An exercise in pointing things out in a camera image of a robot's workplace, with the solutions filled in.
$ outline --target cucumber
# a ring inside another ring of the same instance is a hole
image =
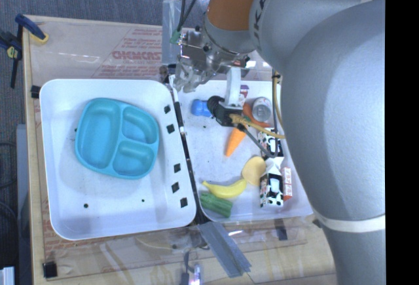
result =
[[[216,197],[212,193],[201,193],[200,201],[203,208],[213,210],[214,212],[221,214],[222,216],[229,218],[231,215],[231,208],[233,203],[229,200],[221,199]]]

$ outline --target carrot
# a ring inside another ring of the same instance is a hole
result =
[[[244,105],[243,105],[243,114],[245,116],[249,117],[250,118],[250,121],[252,121],[253,123],[255,123],[255,124],[259,125],[259,126],[263,126],[264,128],[269,128],[271,126],[268,123],[259,122],[258,120],[256,120],[253,117],[253,114],[251,113],[251,107],[250,107],[250,105],[247,102],[245,102]]]
[[[227,142],[227,148],[225,150],[226,156],[231,156],[231,154],[234,152],[234,150],[238,147],[238,145],[242,142],[242,140],[245,138],[246,133],[237,129],[233,128],[230,138]]]

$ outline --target blue divided plate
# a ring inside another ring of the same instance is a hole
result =
[[[126,102],[96,98],[83,110],[75,153],[87,168],[110,176],[138,179],[153,169],[159,128],[153,116]]]

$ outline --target yellow banana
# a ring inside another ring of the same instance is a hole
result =
[[[242,194],[246,188],[247,181],[245,179],[240,179],[231,185],[217,185],[214,183],[208,183],[207,181],[202,182],[202,185],[207,187],[209,191],[214,194],[216,197],[222,199],[234,198]]]

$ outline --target cow print carton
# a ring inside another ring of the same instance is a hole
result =
[[[266,160],[266,170],[260,178],[261,208],[282,207],[293,195],[291,169],[281,170],[272,159]]]

